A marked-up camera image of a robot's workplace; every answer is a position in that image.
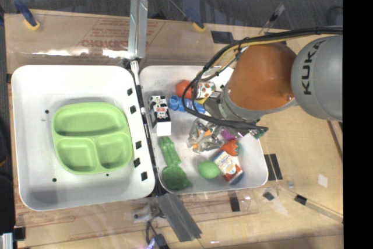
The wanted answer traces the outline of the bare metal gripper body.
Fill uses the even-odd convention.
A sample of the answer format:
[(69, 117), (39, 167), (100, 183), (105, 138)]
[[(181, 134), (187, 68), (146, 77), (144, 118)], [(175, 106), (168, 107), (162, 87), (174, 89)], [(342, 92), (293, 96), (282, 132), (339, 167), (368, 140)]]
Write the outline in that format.
[(219, 128), (219, 135), (224, 139), (238, 139), (250, 133), (252, 130), (257, 130), (256, 125), (252, 123), (244, 123), (237, 121), (229, 121), (223, 119), (212, 119), (209, 124)]

